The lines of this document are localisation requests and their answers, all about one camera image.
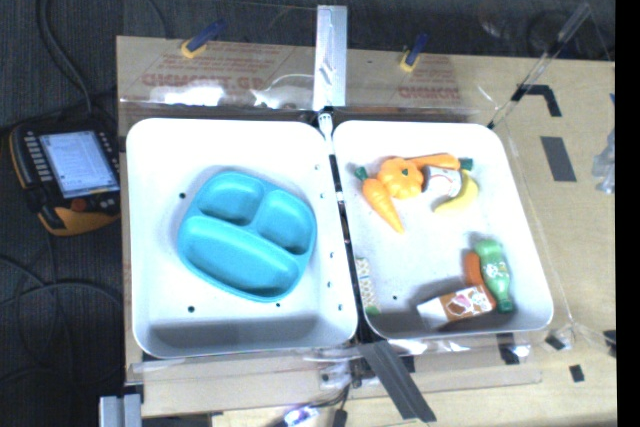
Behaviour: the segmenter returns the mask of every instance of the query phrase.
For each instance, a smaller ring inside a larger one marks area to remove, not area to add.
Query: button
[[[87,209],[87,200],[84,198],[73,198],[71,200],[71,210],[74,212],[84,212]]]

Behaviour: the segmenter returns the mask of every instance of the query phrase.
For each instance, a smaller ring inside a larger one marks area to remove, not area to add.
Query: dark floor
[[[179,9],[189,0],[157,1],[164,26],[146,0],[0,0],[3,426],[97,425],[98,397],[121,391],[121,226],[114,223],[71,238],[48,237],[21,194],[5,136],[27,118],[74,105],[82,113],[82,87],[92,95],[94,113],[110,123],[115,111],[115,36],[185,37],[192,30],[181,22]],[[431,35],[429,52],[517,56],[538,56],[544,44],[535,37],[536,30],[588,2],[592,16],[580,44],[567,56],[615,57],[616,0],[221,1],[307,8],[346,5],[353,48],[401,49],[417,32],[426,31]],[[238,34],[253,34],[256,21],[245,17]],[[261,37],[247,39],[260,42]],[[278,38],[313,44],[308,31]]]

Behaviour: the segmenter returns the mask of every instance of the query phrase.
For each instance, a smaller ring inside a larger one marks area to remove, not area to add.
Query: white tray
[[[381,311],[367,317],[378,334],[389,339],[430,339],[536,331],[549,324],[551,293],[507,156],[494,132],[474,124],[347,121],[334,131],[334,146],[354,256],[369,261]],[[434,198],[426,193],[394,200],[406,229],[397,234],[365,202],[354,170],[365,166],[369,176],[375,176],[390,156],[440,152],[473,159],[471,175],[480,187],[477,200],[454,217],[433,213]],[[474,241],[484,237],[495,238],[504,247],[516,311],[451,323],[444,331],[430,329],[417,305],[465,288],[462,258]]]
[[[148,119],[127,137],[132,322],[140,347],[172,358],[337,347],[357,325],[324,139],[298,122]],[[278,302],[225,292],[177,254],[190,200],[215,173],[264,178],[306,201],[319,236],[301,281]]]

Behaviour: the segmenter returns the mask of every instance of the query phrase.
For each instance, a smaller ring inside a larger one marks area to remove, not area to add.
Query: beige table surface
[[[366,62],[375,65],[383,54],[373,52]],[[526,58],[447,59],[458,84],[483,91],[497,104],[510,97],[517,81],[535,64],[534,59]],[[122,76],[126,72],[119,69],[120,84],[126,82],[127,77]],[[566,317],[572,345],[556,351],[547,344],[534,344],[527,364],[510,366],[521,368],[506,373],[499,361],[487,361],[486,368],[471,372],[471,379],[451,359],[461,361],[464,355],[440,359],[431,374],[427,364],[427,381],[416,381],[427,390],[425,398],[441,426],[617,424],[616,359],[601,337],[603,331],[616,329],[615,196],[596,190],[597,180],[591,175],[593,157],[604,149],[614,127],[609,93],[615,92],[615,64],[556,60],[541,82],[554,91],[562,116],[551,117],[541,96],[527,96],[496,132],[510,149],[514,174],[522,173],[522,179],[517,179],[519,192],[541,258],[547,262],[547,277],[560,284],[556,300],[568,308],[560,316]],[[125,136],[136,120],[150,114],[134,104],[121,103],[119,116],[120,135]],[[554,181],[541,136],[563,139],[575,182]],[[131,369],[140,363],[142,351],[131,330],[126,161],[121,161],[125,345],[127,368]],[[584,380],[578,382],[570,371],[576,365],[584,374]],[[296,403],[317,397],[317,374],[313,364],[301,363],[295,356],[148,372],[143,380],[142,413],[150,418],[217,411],[223,414],[212,418],[215,426],[268,426]],[[132,382],[139,377],[135,374]],[[409,422],[402,420],[379,385],[373,390],[353,390],[345,409],[347,425],[353,427]],[[320,416],[304,425],[330,426],[331,419],[332,410],[323,408]]]

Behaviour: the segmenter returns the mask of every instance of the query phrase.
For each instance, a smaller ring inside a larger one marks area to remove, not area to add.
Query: green bottle
[[[512,312],[513,301],[509,295],[511,276],[502,254],[502,247],[495,240],[487,239],[478,242],[474,250],[480,257],[480,271],[484,283],[498,303],[498,312]]]

